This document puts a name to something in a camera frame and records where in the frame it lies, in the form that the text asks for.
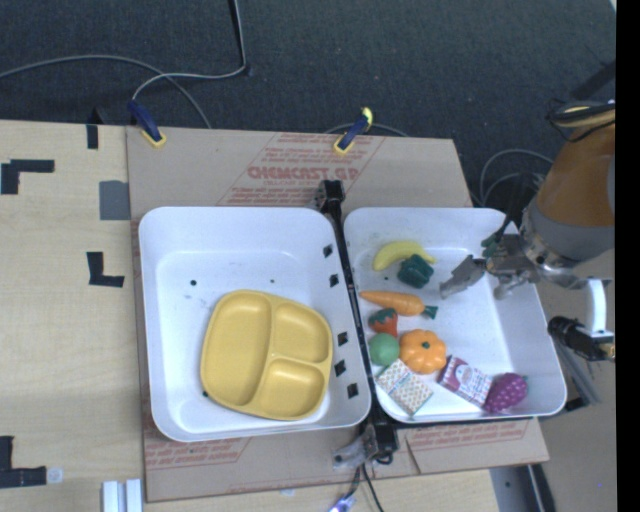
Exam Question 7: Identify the orange pumpkin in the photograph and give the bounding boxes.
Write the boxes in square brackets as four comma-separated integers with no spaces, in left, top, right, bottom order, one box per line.
[398,327,448,376]

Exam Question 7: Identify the orange carrot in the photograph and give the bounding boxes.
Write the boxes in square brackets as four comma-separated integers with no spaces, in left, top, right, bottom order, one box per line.
[358,289,440,321]

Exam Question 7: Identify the black cylinder on white bracket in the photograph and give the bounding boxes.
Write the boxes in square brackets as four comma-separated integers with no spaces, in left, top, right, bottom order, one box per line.
[546,278,616,363]

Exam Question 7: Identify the yellow banana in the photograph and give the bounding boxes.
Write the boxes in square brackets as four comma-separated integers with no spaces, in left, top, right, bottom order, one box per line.
[371,240,438,273]

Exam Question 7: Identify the yellow divided plate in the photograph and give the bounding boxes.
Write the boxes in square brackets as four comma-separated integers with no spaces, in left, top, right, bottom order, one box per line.
[199,288,335,422]

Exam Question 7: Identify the brown cardboard board red print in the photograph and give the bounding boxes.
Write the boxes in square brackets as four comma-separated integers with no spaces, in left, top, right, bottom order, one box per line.
[124,124,551,504]

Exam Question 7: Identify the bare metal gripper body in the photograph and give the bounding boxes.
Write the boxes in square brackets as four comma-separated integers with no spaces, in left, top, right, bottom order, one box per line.
[483,233,584,289]

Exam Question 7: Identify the patterned white packet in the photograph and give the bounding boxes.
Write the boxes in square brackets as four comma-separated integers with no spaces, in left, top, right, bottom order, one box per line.
[375,357,435,418]

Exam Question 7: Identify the white plastic tray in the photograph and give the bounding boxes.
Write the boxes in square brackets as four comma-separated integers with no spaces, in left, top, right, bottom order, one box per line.
[343,206,569,425]
[137,205,373,444]

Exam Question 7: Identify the green apple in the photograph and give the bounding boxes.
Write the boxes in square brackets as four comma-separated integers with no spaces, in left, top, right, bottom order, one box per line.
[367,332,402,368]

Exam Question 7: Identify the red and white carton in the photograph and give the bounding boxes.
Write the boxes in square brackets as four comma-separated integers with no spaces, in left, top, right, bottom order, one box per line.
[436,355,494,409]

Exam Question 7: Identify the purple grapes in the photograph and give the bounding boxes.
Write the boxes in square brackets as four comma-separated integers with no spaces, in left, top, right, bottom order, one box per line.
[483,371,529,415]

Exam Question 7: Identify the black block with thin wires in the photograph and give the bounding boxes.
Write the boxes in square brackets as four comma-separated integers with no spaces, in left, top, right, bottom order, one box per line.
[313,179,347,214]
[359,421,401,465]

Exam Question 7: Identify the thin black rod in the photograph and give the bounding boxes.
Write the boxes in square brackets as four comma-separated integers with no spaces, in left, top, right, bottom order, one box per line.
[327,197,384,434]

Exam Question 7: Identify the red strawberry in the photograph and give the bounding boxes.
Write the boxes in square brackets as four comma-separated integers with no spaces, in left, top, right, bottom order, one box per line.
[368,306,400,339]

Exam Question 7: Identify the green broccoli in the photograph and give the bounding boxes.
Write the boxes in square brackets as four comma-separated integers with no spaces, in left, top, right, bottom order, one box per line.
[396,253,436,290]

